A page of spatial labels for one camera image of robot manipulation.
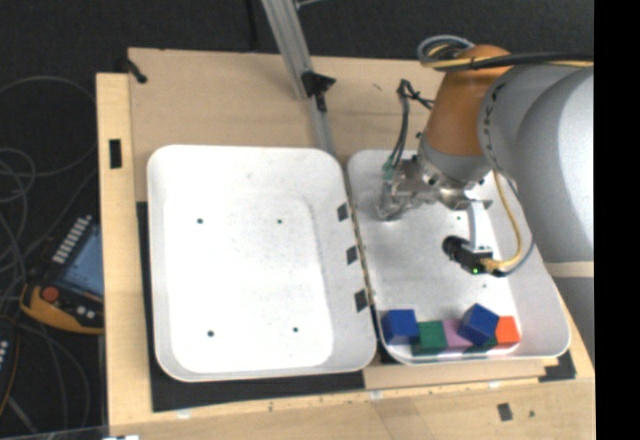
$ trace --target dark background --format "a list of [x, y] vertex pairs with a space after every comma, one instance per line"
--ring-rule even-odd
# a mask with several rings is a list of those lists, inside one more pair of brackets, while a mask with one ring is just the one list
[[[50, 75], [92, 94], [96, 72], [120, 70], [118, 60], [128, 47], [276, 52], [259, 0], [252, 4], [256, 33], [245, 0], [0, 0], [0, 90], [18, 79]], [[414, 59], [417, 45], [439, 34], [511, 52], [593, 52], [594, 9], [594, 0], [333, 0], [303, 8], [300, 19], [313, 55]], [[76, 161], [95, 135], [93, 105], [70, 85], [32, 83], [0, 91], [0, 149], [24, 150], [41, 170]], [[94, 153], [72, 170], [36, 179], [19, 240], [23, 250], [47, 231], [87, 178], [82, 194], [97, 210], [95, 167]], [[20, 207], [0, 204], [0, 212], [15, 231]], [[0, 253], [7, 246], [8, 234], [0, 230]], [[7, 275], [0, 275], [0, 290], [10, 284]], [[64, 423], [55, 362], [46, 342], [28, 331], [12, 396], [39, 431], [101, 424], [101, 339], [53, 330], [49, 335], [87, 374], [89, 417], [83, 420], [86, 398], [77, 370], [59, 354], [69, 410]], [[0, 436], [29, 432], [7, 407]]]

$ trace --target black clamp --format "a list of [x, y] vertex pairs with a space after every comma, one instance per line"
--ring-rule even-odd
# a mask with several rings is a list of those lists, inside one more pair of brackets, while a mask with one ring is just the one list
[[323, 113], [327, 112], [327, 103], [324, 100], [324, 93], [331, 88], [336, 80], [332, 77], [315, 74], [314, 72], [305, 72], [302, 74], [302, 84], [307, 92], [307, 97], [316, 98], [316, 107]]

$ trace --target wooden table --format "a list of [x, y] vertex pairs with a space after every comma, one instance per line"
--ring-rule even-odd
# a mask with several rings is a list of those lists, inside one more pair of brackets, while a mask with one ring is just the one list
[[[142, 438], [593, 438], [595, 373], [572, 328], [575, 378], [540, 383], [557, 359], [479, 360], [364, 370], [365, 390], [153, 412], [136, 202], [146, 161], [173, 143], [314, 146], [307, 105], [296, 101], [278, 55], [130, 49], [147, 76], [98, 74], [101, 222], [111, 434]], [[313, 58], [337, 79], [329, 121], [341, 163], [365, 148], [393, 147], [395, 90], [409, 79], [433, 97], [442, 74], [414, 61]], [[409, 132], [428, 111], [413, 106]], [[121, 150], [121, 164], [112, 150]], [[408, 147], [417, 141], [410, 137]], [[499, 413], [508, 408], [512, 417]]]

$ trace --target red button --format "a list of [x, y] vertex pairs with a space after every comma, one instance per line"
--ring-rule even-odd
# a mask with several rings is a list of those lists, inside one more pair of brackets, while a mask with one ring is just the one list
[[45, 287], [42, 289], [40, 296], [42, 296], [43, 300], [54, 303], [60, 296], [60, 291], [57, 287]]

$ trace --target orange block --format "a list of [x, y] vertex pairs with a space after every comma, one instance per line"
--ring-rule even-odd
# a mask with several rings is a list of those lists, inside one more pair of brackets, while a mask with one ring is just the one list
[[496, 326], [496, 341], [499, 346], [513, 346], [520, 342], [520, 332], [513, 316], [500, 316]]

